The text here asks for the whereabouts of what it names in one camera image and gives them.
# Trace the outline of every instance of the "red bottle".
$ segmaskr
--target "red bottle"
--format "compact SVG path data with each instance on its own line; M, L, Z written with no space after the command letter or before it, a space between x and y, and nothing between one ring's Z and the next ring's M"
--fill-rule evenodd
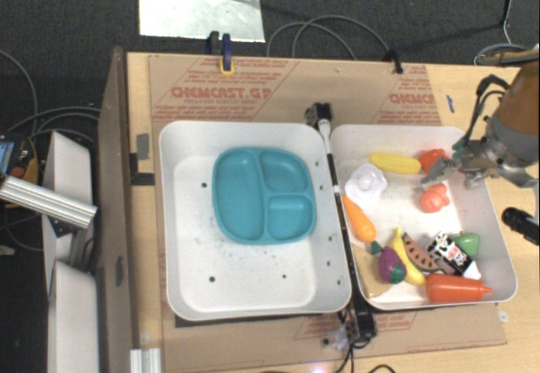
M454 303L481 301L491 292L480 280L456 275L432 273L426 278L425 292L430 301Z

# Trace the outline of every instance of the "dark gray floor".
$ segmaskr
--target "dark gray floor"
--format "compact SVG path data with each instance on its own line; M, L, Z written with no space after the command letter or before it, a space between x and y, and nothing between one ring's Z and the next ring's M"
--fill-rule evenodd
M505 42L499 25L504 0L261 0L266 37L292 21L342 14L376 30L404 62L472 64L485 46ZM513 0L509 33L513 42L538 42L538 0ZM351 25L327 22L347 37L359 59L384 54L373 38ZM283 33L273 55L288 57L292 33ZM111 49L202 52L202 41L142 37L138 0L0 0L0 49L16 57L35 81L40 109L62 105L99 106ZM239 55L264 56L263 44L235 44ZM305 33L300 57L346 57L335 41ZM27 85L0 59L0 130L31 114ZM80 122L91 134L91 127ZM39 243L39 228L13 228L21 240ZM0 243L10 244L0 232ZM17 250L0 257L0 372L44 371L46 300L40 255Z

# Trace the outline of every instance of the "teal divided plate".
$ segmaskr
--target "teal divided plate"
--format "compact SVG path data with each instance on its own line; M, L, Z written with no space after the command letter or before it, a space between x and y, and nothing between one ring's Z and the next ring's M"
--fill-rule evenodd
M296 155L274 148L235 148L213 167L219 228L246 244L298 241L315 225L310 173Z

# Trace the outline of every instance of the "toy watermelon slice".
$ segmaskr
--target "toy watermelon slice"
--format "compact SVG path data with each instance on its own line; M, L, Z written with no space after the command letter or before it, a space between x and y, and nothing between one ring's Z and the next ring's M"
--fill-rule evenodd
M407 232L403 232L402 239L407 257L416 268L425 273L434 273L440 270L439 265L429 256L429 253L419 246Z

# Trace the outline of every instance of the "yellow banana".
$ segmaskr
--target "yellow banana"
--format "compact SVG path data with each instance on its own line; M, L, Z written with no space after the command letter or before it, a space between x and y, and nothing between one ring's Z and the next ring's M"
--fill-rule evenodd
M394 237L392 238L388 246L397 253L399 258L402 260L403 264L405 265L405 268L407 269L407 275L405 276L405 281L410 284L421 286L422 284L425 284L425 277L407 257L407 252L405 251L405 245L403 244L402 232L403 232L402 228L397 228L396 234L394 235Z

